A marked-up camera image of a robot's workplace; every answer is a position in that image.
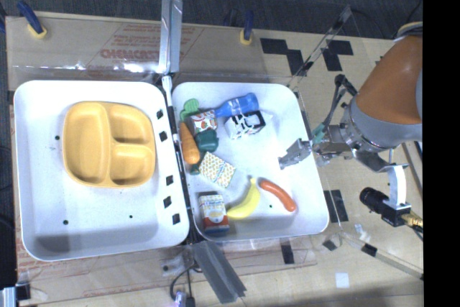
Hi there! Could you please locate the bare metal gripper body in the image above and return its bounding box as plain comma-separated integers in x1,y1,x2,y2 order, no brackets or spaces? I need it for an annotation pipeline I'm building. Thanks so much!
310,123,364,168

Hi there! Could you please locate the white plastic tray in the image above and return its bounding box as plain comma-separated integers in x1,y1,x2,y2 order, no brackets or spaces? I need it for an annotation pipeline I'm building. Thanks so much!
171,81,331,243
13,79,190,262

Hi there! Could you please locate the orange sausage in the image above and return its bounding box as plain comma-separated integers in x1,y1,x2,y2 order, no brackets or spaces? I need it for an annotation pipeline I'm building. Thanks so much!
258,178,298,214

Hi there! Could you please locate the black and white carton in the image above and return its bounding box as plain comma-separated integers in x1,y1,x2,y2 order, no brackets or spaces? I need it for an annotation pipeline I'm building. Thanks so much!
224,109,267,141

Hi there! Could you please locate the yellow banana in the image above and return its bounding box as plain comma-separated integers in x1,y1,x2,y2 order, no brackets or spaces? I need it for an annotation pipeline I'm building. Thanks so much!
226,176,262,221

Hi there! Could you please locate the yellow patterned packet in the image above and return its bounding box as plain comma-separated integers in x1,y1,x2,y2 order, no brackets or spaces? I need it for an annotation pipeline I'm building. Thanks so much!
197,151,237,190

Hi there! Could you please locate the blue bottle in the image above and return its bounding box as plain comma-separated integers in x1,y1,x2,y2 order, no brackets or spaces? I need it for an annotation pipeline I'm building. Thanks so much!
213,92,260,119

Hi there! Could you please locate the dark green toy pepper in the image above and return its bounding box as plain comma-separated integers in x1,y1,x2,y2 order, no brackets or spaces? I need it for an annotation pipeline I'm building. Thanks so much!
194,128,220,153

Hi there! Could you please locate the orange white and blue carton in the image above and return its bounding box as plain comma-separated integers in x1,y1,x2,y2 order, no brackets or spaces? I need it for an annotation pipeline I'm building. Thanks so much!
197,192,231,237

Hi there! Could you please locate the orange carrot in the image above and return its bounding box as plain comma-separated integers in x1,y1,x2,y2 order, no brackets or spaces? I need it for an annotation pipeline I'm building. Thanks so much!
178,121,201,175

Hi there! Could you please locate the light green toy vegetable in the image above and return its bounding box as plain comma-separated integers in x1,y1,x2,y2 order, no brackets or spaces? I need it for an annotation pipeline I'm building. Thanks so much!
179,98,201,122

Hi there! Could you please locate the thin black and white rod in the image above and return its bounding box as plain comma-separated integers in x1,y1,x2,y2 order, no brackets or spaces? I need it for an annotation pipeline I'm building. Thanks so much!
161,74,197,244

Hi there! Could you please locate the yellow divided plate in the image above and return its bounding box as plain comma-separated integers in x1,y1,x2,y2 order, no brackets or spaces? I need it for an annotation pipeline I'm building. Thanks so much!
61,101,158,189

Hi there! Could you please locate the brown cardboard board red print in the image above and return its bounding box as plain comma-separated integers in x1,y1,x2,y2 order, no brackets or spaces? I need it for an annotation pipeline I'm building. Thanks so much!
4,10,318,307

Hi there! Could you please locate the black cylinder on white bracket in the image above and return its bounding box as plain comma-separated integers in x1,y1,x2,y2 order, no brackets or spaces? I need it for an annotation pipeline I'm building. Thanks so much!
359,162,413,228

